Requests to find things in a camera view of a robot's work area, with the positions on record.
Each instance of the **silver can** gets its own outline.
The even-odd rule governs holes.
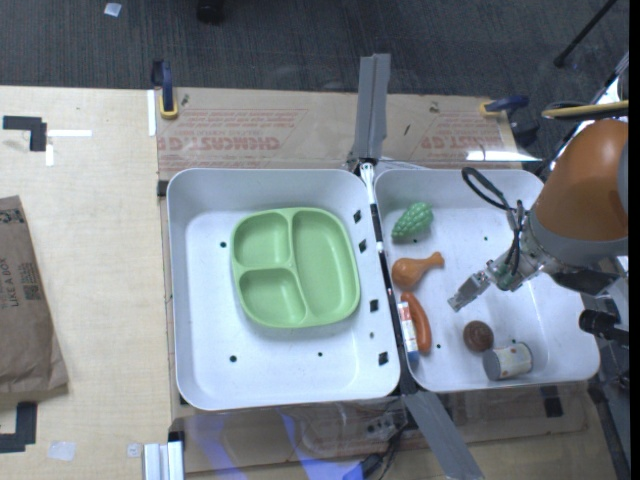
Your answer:
[[[533,354],[522,342],[496,347],[482,354],[482,366],[490,380],[510,379],[533,369]]]

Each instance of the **sausage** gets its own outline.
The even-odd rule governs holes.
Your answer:
[[[420,305],[420,302],[416,296],[411,292],[403,292],[400,296],[400,300],[409,304],[409,312],[411,313],[411,320],[416,328],[416,340],[418,342],[418,350],[420,352],[428,352],[431,348],[431,324],[424,309]]]

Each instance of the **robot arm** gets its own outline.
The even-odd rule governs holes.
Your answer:
[[[489,188],[486,178],[470,171]],[[585,127],[560,155],[529,211],[520,204],[516,209],[504,206],[514,242],[460,286],[449,299],[454,310],[491,284],[515,291],[541,272],[566,288],[602,292],[617,276],[592,267],[604,258],[628,254],[628,124],[603,119]]]

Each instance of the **carpeted floor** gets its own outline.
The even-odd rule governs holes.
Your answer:
[[[164,58],[185,87],[355,92],[360,56],[386,50],[389,92],[524,94],[527,121],[591,101],[629,49],[629,0],[561,69],[553,59],[608,0],[226,0],[215,26],[197,1],[0,0],[0,84],[150,88]],[[545,156],[573,125],[540,121],[528,150]]]

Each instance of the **black metal pole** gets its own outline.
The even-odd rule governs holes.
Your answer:
[[[584,39],[584,37],[591,31],[591,29],[600,21],[600,19],[606,14],[606,12],[611,8],[613,4],[616,3],[617,0],[609,0],[604,7],[598,11],[598,13],[591,19],[589,23],[580,31],[580,33],[576,36],[576,38],[571,41],[571,44],[567,46],[564,51],[558,55],[554,60],[553,64],[561,68],[564,66],[564,60],[567,56],[573,51],[573,49],[578,46],[578,43]]]

